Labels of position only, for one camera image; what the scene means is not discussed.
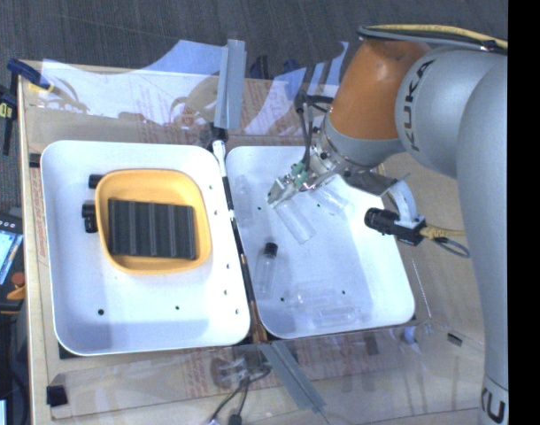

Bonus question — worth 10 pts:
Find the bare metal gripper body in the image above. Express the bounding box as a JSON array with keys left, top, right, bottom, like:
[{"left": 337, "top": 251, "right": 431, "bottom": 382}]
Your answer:
[{"left": 279, "top": 145, "right": 344, "bottom": 194}]

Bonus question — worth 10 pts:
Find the thin black and white rod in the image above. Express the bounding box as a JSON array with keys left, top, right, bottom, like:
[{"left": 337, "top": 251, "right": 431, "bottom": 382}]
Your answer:
[{"left": 212, "top": 139, "right": 267, "bottom": 344}]

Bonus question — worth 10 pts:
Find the clear plastic bottle, black cap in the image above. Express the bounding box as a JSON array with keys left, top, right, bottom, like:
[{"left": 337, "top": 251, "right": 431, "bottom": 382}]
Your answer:
[{"left": 253, "top": 241, "right": 280, "bottom": 299}]

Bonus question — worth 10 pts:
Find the white plastic tray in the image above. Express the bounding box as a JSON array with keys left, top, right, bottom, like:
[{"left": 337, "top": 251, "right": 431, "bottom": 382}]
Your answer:
[
  {"left": 39, "top": 139, "right": 252, "bottom": 357},
  {"left": 224, "top": 144, "right": 417, "bottom": 341}
]

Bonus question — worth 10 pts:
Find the yellow bowl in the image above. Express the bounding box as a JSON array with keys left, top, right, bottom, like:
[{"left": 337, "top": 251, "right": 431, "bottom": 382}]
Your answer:
[{"left": 94, "top": 168, "right": 213, "bottom": 275}]

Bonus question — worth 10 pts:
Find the black ribbed rectangular tray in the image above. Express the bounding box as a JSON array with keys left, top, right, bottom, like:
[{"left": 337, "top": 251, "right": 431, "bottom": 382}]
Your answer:
[{"left": 106, "top": 197, "right": 198, "bottom": 261}]

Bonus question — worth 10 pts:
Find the brown cardboard board, red print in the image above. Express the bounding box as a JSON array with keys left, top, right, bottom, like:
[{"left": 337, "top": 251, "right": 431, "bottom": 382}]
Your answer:
[{"left": 18, "top": 61, "right": 487, "bottom": 421}]

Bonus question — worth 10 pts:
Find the black cylinder on white bracket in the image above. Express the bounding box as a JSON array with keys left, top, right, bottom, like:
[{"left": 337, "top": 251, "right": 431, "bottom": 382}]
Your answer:
[{"left": 363, "top": 177, "right": 428, "bottom": 247}]

